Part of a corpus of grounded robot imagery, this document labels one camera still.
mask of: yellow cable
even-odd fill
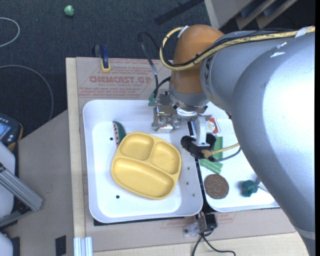
[[[201,150],[201,152],[203,153],[205,158],[208,158],[208,157],[213,156],[213,155],[215,155],[217,153],[220,153],[220,152],[223,152],[223,151],[227,151],[227,150],[231,150],[231,149],[233,149],[233,148],[235,148],[237,146],[239,146],[239,143],[236,143],[236,144],[234,144],[232,146],[227,146],[227,147],[224,147],[224,148],[221,148],[221,149],[212,150],[212,151],[210,151],[208,149],[203,149],[203,150]]]
[[[162,48],[165,47],[166,42],[168,41],[169,37],[182,30],[184,27],[177,27],[173,30],[171,30],[163,39],[162,41]],[[211,50],[209,50],[208,52],[204,53],[202,56],[196,58],[193,62],[183,65],[183,66],[171,66],[169,64],[166,63],[166,61],[164,60],[162,51],[160,49],[159,55],[160,55],[160,60],[162,62],[162,64],[170,69],[170,70],[176,70],[176,71],[180,71],[180,70],[186,70],[189,69],[195,65],[197,65],[198,63],[200,63],[201,61],[203,61],[205,58],[207,58],[208,56],[216,53],[217,51],[228,47],[228,46],[232,46],[232,45],[237,45],[237,44],[241,44],[241,43],[246,43],[246,42],[256,42],[256,41],[262,41],[262,40],[269,40],[269,39],[277,39],[277,38],[289,38],[289,37],[294,37],[297,32],[299,30],[295,30],[295,31],[286,31],[286,32],[281,32],[281,33],[270,33],[270,34],[261,34],[261,35],[253,35],[253,36],[246,36],[246,37],[242,37],[242,38],[237,38],[237,39],[233,39],[227,42],[224,42],[220,45],[217,45],[216,47],[212,48]],[[312,26],[310,27],[306,33],[312,33],[316,31],[316,27]]]

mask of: screen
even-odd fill
[[[0,122],[0,140],[6,135],[7,131],[10,130],[10,126]]]

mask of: yellow divided plate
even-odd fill
[[[111,175],[119,186],[149,199],[168,197],[180,170],[180,152],[167,141],[143,132],[132,132],[122,139],[111,165]]]

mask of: multimeter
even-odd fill
[[[23,133],[22,125],[0,113],[0,142],[2,142],[10,151],[13,151],[16,143],[21,140]]]

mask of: green ball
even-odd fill
[[[75,10],[72,5],[68,5],[64,8],[64,13],[67,16],[73,16],[75,14]]]

